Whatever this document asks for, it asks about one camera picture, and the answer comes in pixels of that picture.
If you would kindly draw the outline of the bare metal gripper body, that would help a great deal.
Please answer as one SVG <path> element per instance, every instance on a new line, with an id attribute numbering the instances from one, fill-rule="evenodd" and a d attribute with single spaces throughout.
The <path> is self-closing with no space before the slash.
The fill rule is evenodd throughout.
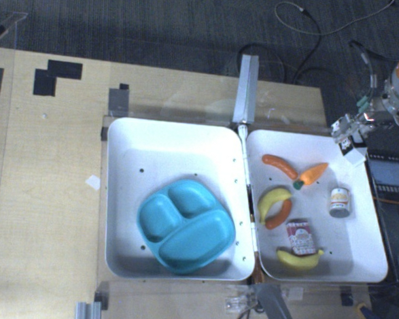
<path id="1" fill-rule="evenodd" d="M 353 128 L 360 133 L 370 134 L 377 129 L 391 129 L 396 122 L 387 111 L 381 99 L 362 97 L 357 102 L 358 113 L 353 117 Z"/>

